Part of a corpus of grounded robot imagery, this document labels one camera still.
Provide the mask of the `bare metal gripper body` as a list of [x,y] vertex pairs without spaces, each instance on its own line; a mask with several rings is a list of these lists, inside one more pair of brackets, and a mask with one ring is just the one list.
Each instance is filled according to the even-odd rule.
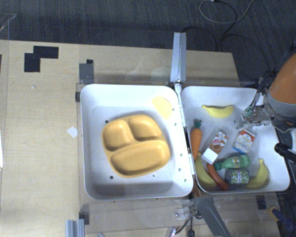
[[264,125],[269,125],[274,121],[274,112],[268,103],[255,106],[253,112],[253,121],[264,121]]

